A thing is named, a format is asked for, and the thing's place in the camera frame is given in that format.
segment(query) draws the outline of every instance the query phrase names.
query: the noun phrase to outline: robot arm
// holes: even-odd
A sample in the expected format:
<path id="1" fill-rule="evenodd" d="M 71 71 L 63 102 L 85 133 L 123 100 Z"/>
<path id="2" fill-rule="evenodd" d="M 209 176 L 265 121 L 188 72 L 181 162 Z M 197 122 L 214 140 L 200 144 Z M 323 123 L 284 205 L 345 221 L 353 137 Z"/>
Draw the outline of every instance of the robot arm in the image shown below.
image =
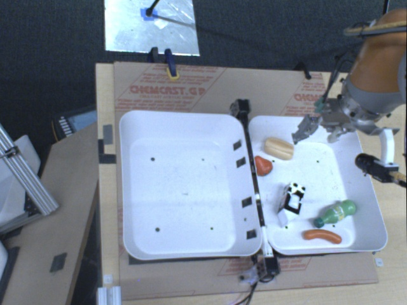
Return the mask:
<path id="1" fill-rule="evenodd" d="M 338 75 L 331 75 L 327 92 L 315 104 L 318 117 L 305 116 L 293 134 L 297 142 L 313 134 L 319 125 L 327 132 L 329 142 L 337 141 L 347 132 L 359 130 L 367 135 L 379 135 L 381 159 L 359 155 L 356 165 L 381 182 L 395 182 L 405 187 L 405 176 L 396 175 L 398 166 L 392 161 L 392 135 L 399 129 L 379 128 L 376 122 L 406 103 L 406 18 L 407 10 L 393 10 L 369 27 L 346 29 L 348 36 L 366 36 L 341 94 L 328 98 L 328 92 Z"/>

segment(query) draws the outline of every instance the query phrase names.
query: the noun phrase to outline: red toy vegetable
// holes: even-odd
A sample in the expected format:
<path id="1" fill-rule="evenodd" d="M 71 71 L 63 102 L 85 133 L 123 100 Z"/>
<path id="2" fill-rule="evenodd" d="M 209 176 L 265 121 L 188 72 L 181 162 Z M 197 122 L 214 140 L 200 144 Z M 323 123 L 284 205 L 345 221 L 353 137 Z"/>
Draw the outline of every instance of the red toy vegetable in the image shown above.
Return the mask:
<path id="1" fill-rule="evenodd" d="M 254 157 L 254 162 L 256 164 L 257 175 L 265 176 L 273 170 L 273 164 L 271 161 L 264 159 L 263 157 Z"/>

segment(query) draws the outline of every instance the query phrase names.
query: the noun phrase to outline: white tray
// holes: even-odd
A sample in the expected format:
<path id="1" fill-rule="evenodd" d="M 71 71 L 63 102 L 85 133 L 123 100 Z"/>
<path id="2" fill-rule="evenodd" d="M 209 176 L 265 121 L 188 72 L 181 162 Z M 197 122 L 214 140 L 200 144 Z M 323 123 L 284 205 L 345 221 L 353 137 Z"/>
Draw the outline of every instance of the white tray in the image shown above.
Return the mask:
<path id="1" fill-rule="evenodd" d="M 263 152 L 266 138 L 275 137 L 293 143 L 291 133 L 301 118 L 258 116 L 249 124 L 254 156 L 273 161 L 273 171 L 258 177 L 267 237 L 272 247 L 286 255 L 360 252 L 382 249 L 387 242 L 380 208 L 370 178 L 355 166 L 355 157 L 362 152 L 356 133 L 347 133 L 340 140 L 327 143 L 327 133 L 319 128 L 310 138 L 294 148 L 292 160 L 283 161 Z M 290 182 L 306 187 L 298 218 L 281 227 L 277 218 L 283 189 Z M 350 199 L 356 204 L 353 216 L 346 217 L 327 229 L 342 237 L 338 245 L 315 239 L 304 240 L 302 232 L 314 229 L 316 217 L 339 201 Z"/>
<path id="2" fill-rule="evenodd" d="M 259 250 L 249 157 L 235 118 L 132 111 L 120 120 L 120 145 L 123 240 L 131 256 L 247 256 Z M 238 167 L 241 159 L 245 164 Z"/>

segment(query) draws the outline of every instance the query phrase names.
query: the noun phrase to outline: yellow clamp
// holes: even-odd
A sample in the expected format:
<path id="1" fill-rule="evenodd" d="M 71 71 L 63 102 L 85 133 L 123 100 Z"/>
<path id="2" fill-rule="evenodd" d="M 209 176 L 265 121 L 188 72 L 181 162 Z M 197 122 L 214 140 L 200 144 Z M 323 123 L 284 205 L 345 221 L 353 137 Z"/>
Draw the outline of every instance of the yellow clamp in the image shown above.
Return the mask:
<path id="1" fill-rule="evenodd" d="M 167 74 L 168 74 L 168 77 L 170 78 L 170 80 L 175 81 L 175 80 L 178 80 L 178 79 L 179 79 L 178 70 L 176 70 L 176 71 L 177 71 L 177 75 L 176 75 L 176 76 L 171 76 L 170 68 L 167 67 Z"/>

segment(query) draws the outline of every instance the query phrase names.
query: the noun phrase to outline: small black square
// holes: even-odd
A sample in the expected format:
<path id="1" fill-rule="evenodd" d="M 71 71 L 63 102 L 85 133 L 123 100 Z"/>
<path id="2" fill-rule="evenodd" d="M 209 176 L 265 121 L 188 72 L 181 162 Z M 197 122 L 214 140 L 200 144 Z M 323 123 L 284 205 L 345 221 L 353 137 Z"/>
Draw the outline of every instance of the small black square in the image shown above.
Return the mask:
<path id="1" fill-rule="evenodd" d="M 253 201 L 252 201 L 251 196 L 242 200 L 242 208 L 247 207 L 247 206 L 252 205 L 252 204 L 253 204 Z"/>
<path id="2" fill-rule="evenodd" d="M 67 255 L 67 253 L 62 253 L 53 257 L 50 272 L 62 270 L 65 266 L 65 259 Z"/>
<path id="3" fill-rule="evenodd" d="M 251 238 L 255 238 L 255 237 L 257 237 L 255 229 L 246 232 L 246 239 L 247 240 L 250 240 Z"/>
<path id="4" fill-rule="evenodd" d="M 237 149 L 239 149 L 240 147 L 242 147 L 242 141 L 241 141 L 241 140 L 239 140 L 238 142 L 235 142 L 235 143 L 233 144 L 233 150 L 237 150 Z"/>
<path id="5" fill-rule="evenodd" d="M 236 167 L 237 168 L 243 166 L 244 164 L 246 164 L 246 158 L 245 157 L 243 157 L 242 159 L 236 160 Z"/>

